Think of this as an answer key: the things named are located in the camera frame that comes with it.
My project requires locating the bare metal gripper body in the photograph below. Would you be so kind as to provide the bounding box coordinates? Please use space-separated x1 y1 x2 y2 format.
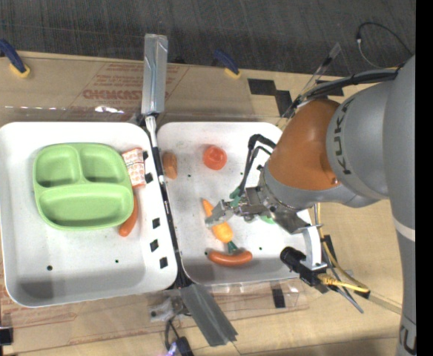
234 185 313 236

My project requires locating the orange carrot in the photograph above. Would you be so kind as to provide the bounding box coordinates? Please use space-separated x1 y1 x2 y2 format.
201 197 242 254

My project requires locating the white plastic tray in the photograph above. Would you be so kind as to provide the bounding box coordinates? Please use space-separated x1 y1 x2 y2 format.
0 121 179 309
156 121 322 288

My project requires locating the orange sausage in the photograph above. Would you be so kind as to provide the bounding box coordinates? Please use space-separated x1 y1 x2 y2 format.
118 194 140 238
206 248 254 268

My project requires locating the red tomato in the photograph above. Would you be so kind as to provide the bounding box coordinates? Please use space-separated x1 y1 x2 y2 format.
202 144 228 171

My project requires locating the brown bread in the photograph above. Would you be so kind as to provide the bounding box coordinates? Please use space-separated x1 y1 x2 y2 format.
162 151 179 181

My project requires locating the orange and white carton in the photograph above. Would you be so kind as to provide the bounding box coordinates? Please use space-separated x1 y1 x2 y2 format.
121 147 148 189

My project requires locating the green divided plate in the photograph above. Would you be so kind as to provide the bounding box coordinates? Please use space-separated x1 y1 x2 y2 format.
32 142 136 231

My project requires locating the brown cardboard board red print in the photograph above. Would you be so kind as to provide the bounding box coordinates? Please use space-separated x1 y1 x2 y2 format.
0 50 403 356

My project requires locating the black cylinder on white bracket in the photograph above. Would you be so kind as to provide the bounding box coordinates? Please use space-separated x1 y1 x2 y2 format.
280 225 329 287

